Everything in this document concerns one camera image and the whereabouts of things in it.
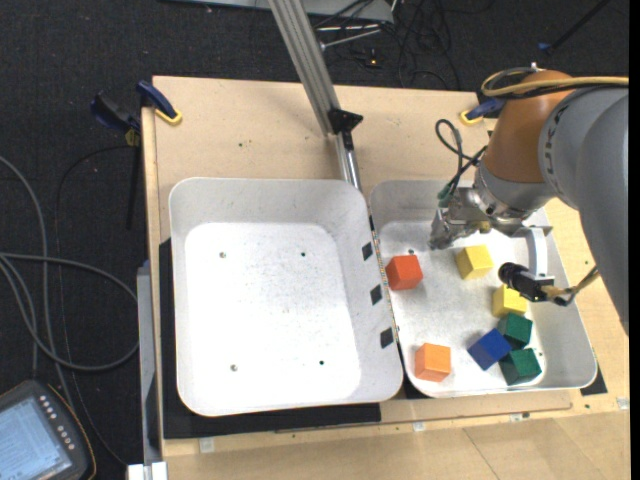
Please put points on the pale wood board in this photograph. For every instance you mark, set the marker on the pale wood board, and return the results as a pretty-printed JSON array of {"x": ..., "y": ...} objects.
[{"x": 260, "y": 133}]

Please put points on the white plastic tray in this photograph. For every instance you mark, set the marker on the white plastic tray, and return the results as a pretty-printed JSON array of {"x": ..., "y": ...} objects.
[
  {"x": 270, "y": 308},
  {"x": 445, "y": 308}
]

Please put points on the red cube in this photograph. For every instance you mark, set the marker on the red cube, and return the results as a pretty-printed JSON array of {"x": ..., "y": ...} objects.
[{"x": 404, "y": 272}]

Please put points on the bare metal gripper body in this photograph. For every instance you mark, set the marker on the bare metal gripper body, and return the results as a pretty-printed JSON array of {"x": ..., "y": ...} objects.
[{"x": 462, "y": 213}]

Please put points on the green cube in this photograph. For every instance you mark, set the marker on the green cube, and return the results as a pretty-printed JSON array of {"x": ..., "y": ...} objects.
[
  {"x": 521, "y": 367},
  {"x": 517, "y": 329}
]

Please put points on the yellow cube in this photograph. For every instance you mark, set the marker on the yellow cube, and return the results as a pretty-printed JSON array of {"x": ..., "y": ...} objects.
[
  {"x": 507, "y": 304},
  {"x": 475, "y": 262}
]

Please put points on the blue cube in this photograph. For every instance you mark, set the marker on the blue cube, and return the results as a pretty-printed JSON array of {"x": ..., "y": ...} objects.
[{"x": 490, "y": 349}]

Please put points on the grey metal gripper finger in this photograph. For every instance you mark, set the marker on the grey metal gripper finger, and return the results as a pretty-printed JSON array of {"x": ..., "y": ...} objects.
[
  {"x": 449, "y": 240},
  {"x": 434, "y": 240}
]

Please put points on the black cylinder on white bracket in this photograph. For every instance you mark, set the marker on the black cylinder on white bracket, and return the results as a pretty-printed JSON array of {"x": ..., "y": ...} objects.
[{"x": 522, "y": 279}]

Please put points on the orange cube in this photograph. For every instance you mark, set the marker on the orange cube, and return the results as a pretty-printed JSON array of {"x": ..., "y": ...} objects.
[{"x": 433, "y": 363}]

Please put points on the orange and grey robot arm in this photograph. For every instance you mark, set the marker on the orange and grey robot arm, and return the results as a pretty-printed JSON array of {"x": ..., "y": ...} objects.
[{"x": 575, "y": 158}]

